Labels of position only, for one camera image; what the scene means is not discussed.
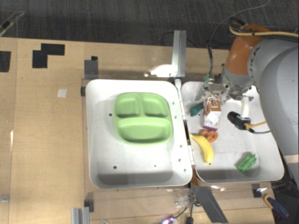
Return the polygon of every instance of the orange toy food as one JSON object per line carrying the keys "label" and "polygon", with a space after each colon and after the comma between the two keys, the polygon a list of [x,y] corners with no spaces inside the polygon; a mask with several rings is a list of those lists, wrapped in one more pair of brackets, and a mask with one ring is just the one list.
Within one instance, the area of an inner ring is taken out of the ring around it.
{"label": "orange toy food", "polygon": [[218,134],[213,130],[201,130],[199,135],[204,136],[210,143],[214,142],[218,138]]}

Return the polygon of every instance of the wooden table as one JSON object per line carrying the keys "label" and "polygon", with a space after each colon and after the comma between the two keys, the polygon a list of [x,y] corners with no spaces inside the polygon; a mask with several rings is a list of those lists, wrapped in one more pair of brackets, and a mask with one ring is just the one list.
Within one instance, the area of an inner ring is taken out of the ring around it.
{"label": "wooden table", "polygon": [[[41,43],[65,44],[64,56],[48,56],[47,69],[32,68],[32,51]],[[84,60],[99,59],[102,74],[139,74],[170,64],[171,47],[109,43],[0,38],[0,51],[11,51],[10,71],[0,73],[0,203],[2,224],[67,224],[71,209],[82,208],[89,188],[95,201],[91,223],[155,224],[179,213],[166,189],[99,190],[87,187],[84,165],[84,123],[81,80]],[[214,50],[214,73],[228,52]],[[188,48],[186,75],[202,78],[209,70],[205,49]],[[57,97],[66,89],[66,97]],[[273,196],[270,183],[261,183]],[[254,198],[251,185],[230,184],[214,195],[230,223],[274,223],[271,210]],[[184,223],[186,214],[179,223]],[[194,223],[210,223],[202,208],[194,208]]]}

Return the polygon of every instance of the banana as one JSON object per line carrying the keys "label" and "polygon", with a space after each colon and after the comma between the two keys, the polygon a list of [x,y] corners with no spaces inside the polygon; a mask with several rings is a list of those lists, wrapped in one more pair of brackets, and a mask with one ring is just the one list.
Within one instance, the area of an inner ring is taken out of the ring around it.
{"label": "banana", "polygon": [[210,142],[202,135],[190,134],[190,137],[193,138],[195,142],[199,144],[199,146],[201,146],[205,154],[205,162],[207,164],[211,164],[211,161],[214,157],[214,152]]}

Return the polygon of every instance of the white tray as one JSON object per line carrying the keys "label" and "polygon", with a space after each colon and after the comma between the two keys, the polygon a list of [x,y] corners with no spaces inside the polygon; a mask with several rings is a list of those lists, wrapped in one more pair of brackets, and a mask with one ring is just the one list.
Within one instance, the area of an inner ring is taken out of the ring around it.
{"label": "white tray", "polygon": [[[200,115],[190,116],[190,108],[197,104],[195,99],[198,98],[202,85],[203,82],[187,82],[182,86],[188,129],[193,134],[198,134],[202,129],[203,110],[200,111]],[[246,95],[254,97],[249,103],[251,123],[265,121],[256,89],[253,87]],[[240,101],[229,100],[221,107],[221,110],[217,131],[219,137],[212,143],[214,158],[211,165],[204,162],[201,148],[191,139],[198,176],[208,183],[263,182],[281,179],[284,175],[284,166],[272,134],[252,134],[248,131],[241,131],[227,119],[230,111],[241,113]],[[269,128],[263,125],[255,130],[267,131]],[[244,175],[236,168],[236,164],[249,152],[256,154],[257,161]]]}
{"label": "white tray", "polygon": [[[116,97],[150,92],[167,101],[173,136],[157,145],[122,142],[114,128]],[[93,80],[86,87],[90,178],[102,189],[182,186],[192,177],[177,89],[166,81]]]}

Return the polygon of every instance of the green plate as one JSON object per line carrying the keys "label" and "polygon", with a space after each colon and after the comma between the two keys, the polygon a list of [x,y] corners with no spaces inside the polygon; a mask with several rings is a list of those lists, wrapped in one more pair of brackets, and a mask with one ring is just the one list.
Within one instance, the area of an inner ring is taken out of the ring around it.
{"label": "green plate", "polygon": [[154,93],[123,93],[114,103],[114,125],[127,144],[166,142],[173,133],[166,100]]}

